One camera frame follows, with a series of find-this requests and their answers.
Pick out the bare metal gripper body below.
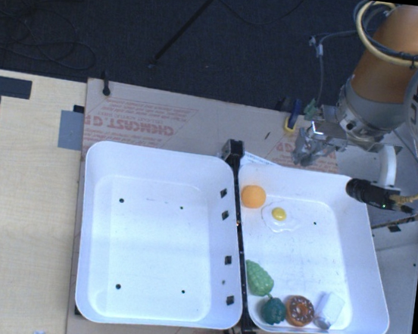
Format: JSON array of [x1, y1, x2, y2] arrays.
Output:
[[312, 103, 388, 155]]

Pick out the orange toy orange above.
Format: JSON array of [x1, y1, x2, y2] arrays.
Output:
[[239, 183, 268, 211]]

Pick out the white and yellow fried egg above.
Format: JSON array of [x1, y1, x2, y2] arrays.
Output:
[[258, 199, 302, 237]]

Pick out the brown cardboard board red print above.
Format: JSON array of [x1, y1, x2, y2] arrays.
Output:
[[54, 77, 407, 334]]

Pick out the white plastic tray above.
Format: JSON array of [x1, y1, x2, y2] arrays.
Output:
[[217, 161, 409, 334], [64, 138, 264, 334]]

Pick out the thin black rod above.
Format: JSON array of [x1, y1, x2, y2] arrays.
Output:
[[209, 153, 274, 333]]

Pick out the green toy grapes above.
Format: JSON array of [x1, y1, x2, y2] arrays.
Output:
[[241, 258, 278, 298]]

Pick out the brown sprinkled toy doughnut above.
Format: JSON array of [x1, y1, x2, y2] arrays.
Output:
[[282, 293, 318, 329]]

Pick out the dark green toy broccoli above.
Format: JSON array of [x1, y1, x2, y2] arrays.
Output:
[[259, 294, 289, 327]]

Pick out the black cylinder on white bracket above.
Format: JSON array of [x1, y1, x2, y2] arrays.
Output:
[[343, 139, 408, 213]]

